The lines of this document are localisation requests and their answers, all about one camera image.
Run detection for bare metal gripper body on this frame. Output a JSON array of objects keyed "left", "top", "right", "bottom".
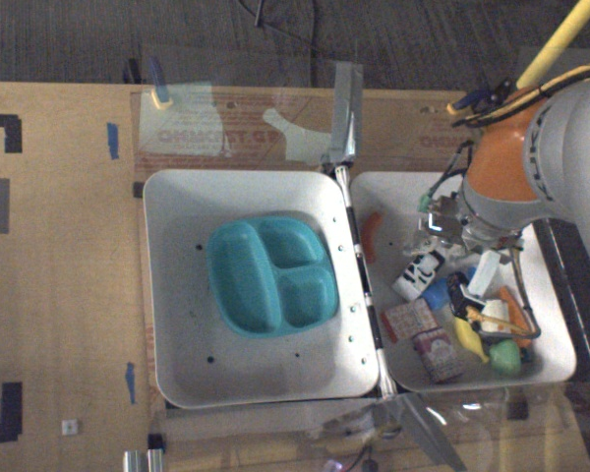
[{"left": 424, "top": 195, "right": 522, "bottom": 253}]

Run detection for black and white carton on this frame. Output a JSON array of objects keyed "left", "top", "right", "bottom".
[{"left": 391, "top": 250, "right": 446, "bottom": 302}]

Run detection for white plastic tray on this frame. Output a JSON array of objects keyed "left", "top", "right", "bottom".
[
  {"left": 142, "top": 168, "right": 381, "bottom": 409},
  {"left": 348, "top": 171, "right": 578, "bottom": 393}
]

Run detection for blue can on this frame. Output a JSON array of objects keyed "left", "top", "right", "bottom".
[{"left": 422, "top": 277, "right": 451, "bottom": 312}]

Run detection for red sausage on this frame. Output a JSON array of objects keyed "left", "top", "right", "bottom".
[{"left": 360, "top": 211, "right": 383, "bottom": 264}]

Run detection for red and white packet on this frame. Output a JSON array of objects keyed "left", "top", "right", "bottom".
[{"left": 382, "top": 297, "right": 440, "bottom": 343}]

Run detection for brown cardboard board red print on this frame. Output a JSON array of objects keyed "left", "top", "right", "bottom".
[{"left": 130, "top": 85, "right": 590, "bottom": 415}]

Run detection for small white carton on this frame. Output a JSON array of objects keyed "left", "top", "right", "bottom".
[{"left": 481, "top": 299, "right": 512, "bottom": 334}]

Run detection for yellow banana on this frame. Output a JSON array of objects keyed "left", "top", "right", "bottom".
[{"left": 452, "top": 316, "right": 491, "bottom": 365}]

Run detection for maroon and white carton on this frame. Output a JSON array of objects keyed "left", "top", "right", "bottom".
[{"left": 412, "top": 326, "right": 466, "bottom": 384}]

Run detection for orange carrot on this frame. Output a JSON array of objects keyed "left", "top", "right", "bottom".
[{"left": 499, "top": 286, "right": 535, "bottom": 349}]

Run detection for green rounded toy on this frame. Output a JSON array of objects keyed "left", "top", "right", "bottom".
[{"left": 488, "top": 338, "right": 523, "bottom": 378}]

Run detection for turquoise divided plate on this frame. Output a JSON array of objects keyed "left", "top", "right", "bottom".
[{"left": 206, "top": 215, "right": 339, "bottom": 339}]

